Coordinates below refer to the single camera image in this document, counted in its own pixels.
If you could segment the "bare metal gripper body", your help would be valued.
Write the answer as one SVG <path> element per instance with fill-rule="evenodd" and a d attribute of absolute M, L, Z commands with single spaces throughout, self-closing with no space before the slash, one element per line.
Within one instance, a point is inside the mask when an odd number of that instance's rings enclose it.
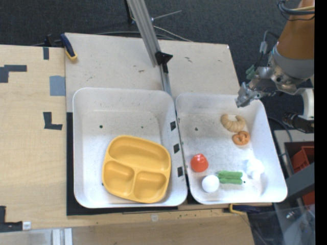
<path fill-rule="evenodd" d="M 274 96 L 278 91 L 297 95 L 305 90 L 300 87 L 304 80 L 287 75 L 280 67 L 250 68 L 248 79 L 249 89 L 259 91 L 261 96 Z"/>

